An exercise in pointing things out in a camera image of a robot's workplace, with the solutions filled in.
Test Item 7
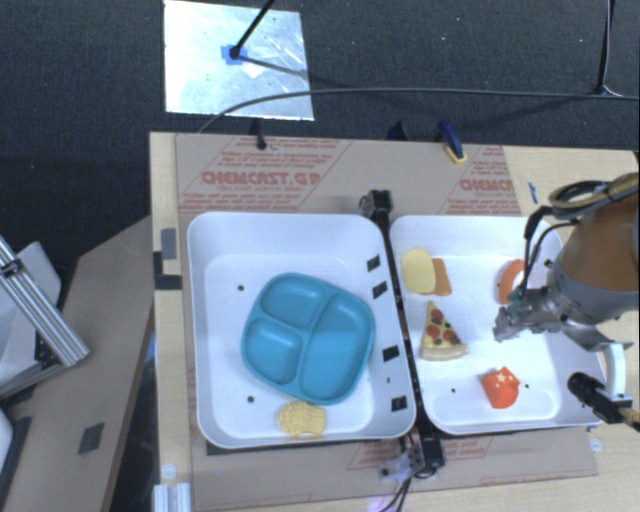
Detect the thin black rod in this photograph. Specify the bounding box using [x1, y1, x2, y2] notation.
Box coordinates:
[374, 209, 432, 437]

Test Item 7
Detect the black block with thin wires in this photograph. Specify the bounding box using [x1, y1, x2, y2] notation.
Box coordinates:
[359, 188, 395, 218]
[408, 432, 447, 480]

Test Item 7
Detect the yellow ribbed toy food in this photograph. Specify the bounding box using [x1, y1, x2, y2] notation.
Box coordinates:
[277, 399, 328, 441]

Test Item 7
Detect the blue divided plate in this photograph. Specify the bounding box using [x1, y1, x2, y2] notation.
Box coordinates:
[240, 272, 377, 407]

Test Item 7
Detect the toy pizza slice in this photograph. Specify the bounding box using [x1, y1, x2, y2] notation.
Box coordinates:
[417, 300, 470, 363]

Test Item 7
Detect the pale yellow bread slice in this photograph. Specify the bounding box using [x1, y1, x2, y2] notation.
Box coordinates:
[399, 247, 434, 295]

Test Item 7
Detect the white plastic tray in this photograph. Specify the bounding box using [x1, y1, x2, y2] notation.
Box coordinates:
[388, 214, 610, 436]
[186, 210, 418, 450]

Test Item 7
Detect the black cylinder on white bracket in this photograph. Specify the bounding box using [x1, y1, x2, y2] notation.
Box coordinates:
[567, 339, 635, 426]

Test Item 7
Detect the brown cardboard board red print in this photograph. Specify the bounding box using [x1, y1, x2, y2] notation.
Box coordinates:
[174, 132, 600, 512]

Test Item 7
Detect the orange toy ring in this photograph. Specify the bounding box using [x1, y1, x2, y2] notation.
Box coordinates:
[496, 258, 527, 306]

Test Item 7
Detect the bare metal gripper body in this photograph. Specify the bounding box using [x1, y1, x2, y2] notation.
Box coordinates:
[505, 285, 567, 336]

